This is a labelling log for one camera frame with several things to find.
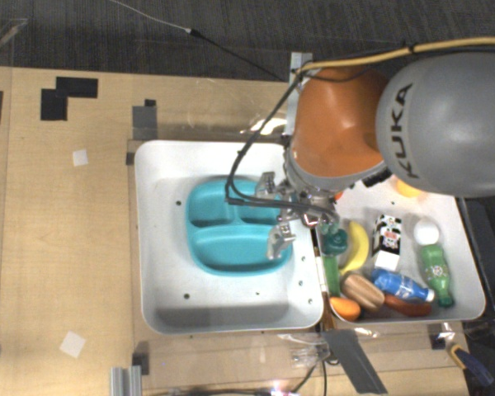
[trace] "yellow cable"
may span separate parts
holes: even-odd
[[[321,68],[347,68],[350,66],[361,66],[363,64],[377,64],[386,60],[405,57],[410,54],[426,53],[429,51],[440,51],[452,49],[455,47],[477,46],[477,45],[495,45],[495,36],[483,36],[476,38],[462,38],[458,40],[437,41],[426,44],[417,44],[412,48],[407,46],[385,53],[374,54],[371,56],[359,57],[355,59],[327,60],[323,62],[310,62],[302,68],[297,69],[296,74],[305,73],[313,69]]]

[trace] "yellow banana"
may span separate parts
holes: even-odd
[[[341,276],[347,271],[361,268],[369,256],[370,240],[363,226],[351,221],[348,226],[348,235],[351,238],[351,252],[348,255],[346,264],[339,269]]]

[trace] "table surface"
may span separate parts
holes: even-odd
[[[40,120],[57,76],[98,78],[97,99],[69,98],[68,121]],[[139,307],[132,106],[158,104],[159,137],[237,139],[285,84],[0,68],[0,396],[109,394],[110,368],[150,354],[144,394],[171,387],[297,384],[290,342],[275,333],[160,336]],[[73,152],[87,150],[75,167]],[[455,341],[465,346],[459,324]],[[59,348],[85,339],[75,358]],[[433,351],[427,327],[377,327],[363,347],[390,394],[466,394],[464,375]],[[340,366],[329,394],[355,394]],[[320,372],[304,386],[319,394]]]

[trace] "white square paper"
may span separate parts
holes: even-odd
[[[78,334],[68,332],[59,349],[65,354],[73,356],[73,358],[79,358],[85,342],[86,339],[80,337]]]
[[[78,149],[77,151],[73,151],[73,165],[84,166],[88,164],[88,154],[86,153],[86,149]]]

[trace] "cow print carton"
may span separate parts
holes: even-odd
[[[374,267],[396,271],[402,243],[402,220],[382,214],[375,221],[372,242]]]

